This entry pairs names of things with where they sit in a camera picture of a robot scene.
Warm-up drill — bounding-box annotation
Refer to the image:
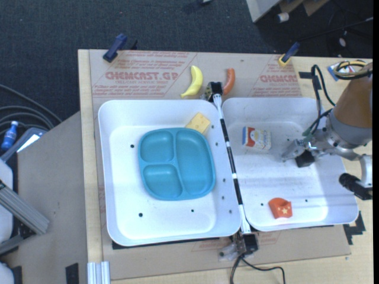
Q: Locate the orange fries box with star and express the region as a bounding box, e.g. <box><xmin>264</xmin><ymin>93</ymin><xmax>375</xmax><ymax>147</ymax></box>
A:
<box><xmin>268</xmin><ymin>197</ymin><xmax>294</xmax><ymax>220</ymax></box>

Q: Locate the yellow banana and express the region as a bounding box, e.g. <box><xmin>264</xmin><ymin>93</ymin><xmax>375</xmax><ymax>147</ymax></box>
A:
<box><xmin>180</xmin><ymin>65</ymin><xmax>204</xmax><ymax>99</ymax></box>

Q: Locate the orange sausage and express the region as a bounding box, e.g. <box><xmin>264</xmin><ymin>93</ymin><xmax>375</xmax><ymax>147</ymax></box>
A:
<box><xmin>221</xmin><ymin>67</ymin><xmax>236</xmax><ymax>96</ymax></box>

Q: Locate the thin black and white rod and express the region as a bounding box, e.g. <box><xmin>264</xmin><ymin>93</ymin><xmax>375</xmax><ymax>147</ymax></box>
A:
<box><xmin>213</xmin><ymin>93</ymin><xmax>252</xmax><ymax>234</ymax></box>

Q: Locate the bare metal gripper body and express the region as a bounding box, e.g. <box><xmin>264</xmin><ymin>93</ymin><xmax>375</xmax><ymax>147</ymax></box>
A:
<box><xmin>302</xmin><ymin>125</ymin><xmax>367</xmax><ymax>162</ymax></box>

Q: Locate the blue plastic bottle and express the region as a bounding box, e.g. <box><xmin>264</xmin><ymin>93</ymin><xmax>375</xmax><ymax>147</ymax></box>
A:
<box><xmin>1</xmin><ymin>121</ymin><xmax>20</xmax><ymax>151</ymax></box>

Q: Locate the white red and blue carton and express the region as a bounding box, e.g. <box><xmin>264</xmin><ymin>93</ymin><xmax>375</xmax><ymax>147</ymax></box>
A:
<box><xmin>242</xmin><ymin>126</ymin><xmax>272</xmax><ymax>151</ymax></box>

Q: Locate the brown cardboard board red print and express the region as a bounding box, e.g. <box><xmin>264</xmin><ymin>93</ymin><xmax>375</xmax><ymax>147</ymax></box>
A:
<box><xmin>88</xmin><ymin>49</ymin><xmax>352</xmax><ymax>281</ymax></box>

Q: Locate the black cylinder on white bracket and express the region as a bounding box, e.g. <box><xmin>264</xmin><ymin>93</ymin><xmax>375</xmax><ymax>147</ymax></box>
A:
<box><xmin>339</xmin><ymin>154</ymin><xmax>373</xmax><ymax>201</ymax></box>

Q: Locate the blue divided plate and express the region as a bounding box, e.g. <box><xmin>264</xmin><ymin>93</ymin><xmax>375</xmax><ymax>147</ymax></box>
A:
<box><xmin>137</xmin><ymin>127</ymin><xmax>216</xmax><ymax>202</ymax></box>

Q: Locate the blue and white packet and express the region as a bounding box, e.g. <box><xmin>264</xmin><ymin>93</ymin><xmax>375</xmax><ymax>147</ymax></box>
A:
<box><xmin>327</xmin><ymin>63</ymin><xmax>359</xmax><ymax>82</ymax></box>

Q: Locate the yellow cheese wedge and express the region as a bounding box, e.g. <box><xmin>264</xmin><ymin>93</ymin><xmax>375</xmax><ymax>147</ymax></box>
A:
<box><xmin>184</xmin><ymin>112</ymin><xmax>212</xmax><ymax>135</ymax></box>

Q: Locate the white plastic tray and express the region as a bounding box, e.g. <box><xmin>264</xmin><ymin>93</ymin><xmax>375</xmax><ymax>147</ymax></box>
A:
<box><xmin>221</xmin><ymin>96</ymin><xmax>359</xmax><ymax>233</ymax></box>
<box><xmin>97</xmin><ymin>99</ymin><xmax>242</xmax><ymax>247</ymax></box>

